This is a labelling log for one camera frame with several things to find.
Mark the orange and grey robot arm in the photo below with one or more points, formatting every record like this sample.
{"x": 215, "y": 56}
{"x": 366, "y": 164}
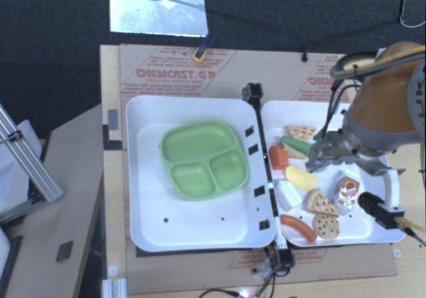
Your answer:
{"x": 382, "y": 103}

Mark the brown and white printed carton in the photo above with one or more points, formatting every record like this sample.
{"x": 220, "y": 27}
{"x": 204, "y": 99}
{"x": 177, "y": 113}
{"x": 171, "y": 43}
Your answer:
{"x": 346, "y": 195}

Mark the white small carton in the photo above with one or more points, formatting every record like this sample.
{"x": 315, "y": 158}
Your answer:
{"x": 289, "y": 195}

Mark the toy pizza slice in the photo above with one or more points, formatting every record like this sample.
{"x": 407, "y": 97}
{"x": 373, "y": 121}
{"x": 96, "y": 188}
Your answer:
{"x": 319, "y": 203}
{"x": 301, "y": 132}

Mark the green divided plate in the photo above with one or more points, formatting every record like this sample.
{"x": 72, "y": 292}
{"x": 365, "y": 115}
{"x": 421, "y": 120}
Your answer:
{"x": 196, "y": 157}

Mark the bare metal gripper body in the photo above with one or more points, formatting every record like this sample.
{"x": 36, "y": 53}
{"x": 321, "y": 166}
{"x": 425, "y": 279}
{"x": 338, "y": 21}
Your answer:
{"x": 342, "y": 150}

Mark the beige dotted toy biscuit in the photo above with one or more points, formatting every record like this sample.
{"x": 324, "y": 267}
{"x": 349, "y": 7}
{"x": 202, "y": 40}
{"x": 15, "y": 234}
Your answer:
{"x": 326, "y": 226}

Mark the yellow oval toy food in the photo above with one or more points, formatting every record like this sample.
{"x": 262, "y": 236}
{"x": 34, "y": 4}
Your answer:
{"x": 301, "y": 177}

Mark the beige toy bread slice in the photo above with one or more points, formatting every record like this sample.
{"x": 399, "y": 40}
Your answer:
{"x": 293, "y": 153}

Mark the brown cardboard board red print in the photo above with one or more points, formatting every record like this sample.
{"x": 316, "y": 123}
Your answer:
{"x": 186, "y": 70}

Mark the orange toy sausage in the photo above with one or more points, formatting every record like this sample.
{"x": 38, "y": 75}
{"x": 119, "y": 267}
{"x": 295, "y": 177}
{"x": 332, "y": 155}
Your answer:
{"x": 298, "y": 227}

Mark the green cone-shaped toy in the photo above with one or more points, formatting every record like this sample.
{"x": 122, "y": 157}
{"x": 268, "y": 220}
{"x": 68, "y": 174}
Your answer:
{"x": 296, "y": 144}

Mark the orange toy carrot piece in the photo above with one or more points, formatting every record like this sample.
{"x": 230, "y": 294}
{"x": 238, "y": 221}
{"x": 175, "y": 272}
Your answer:
{"x": 278, "y": 157}

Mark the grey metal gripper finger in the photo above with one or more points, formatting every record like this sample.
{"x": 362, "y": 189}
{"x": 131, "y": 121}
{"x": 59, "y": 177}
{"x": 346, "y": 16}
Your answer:
{"x": 314, "y": 163}

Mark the thin black and white rod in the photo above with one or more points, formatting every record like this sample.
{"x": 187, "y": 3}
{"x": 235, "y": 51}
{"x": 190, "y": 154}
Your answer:
{"x": 266, "y": 160}

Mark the white plastic tray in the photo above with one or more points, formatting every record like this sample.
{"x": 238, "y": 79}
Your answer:
{"x": 362, "y": 227}
{"x": 149, "y": 217}

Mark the black cylinder on white bracket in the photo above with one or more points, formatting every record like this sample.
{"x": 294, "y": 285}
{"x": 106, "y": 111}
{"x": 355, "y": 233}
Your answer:
{"x": 377, "y": 207}

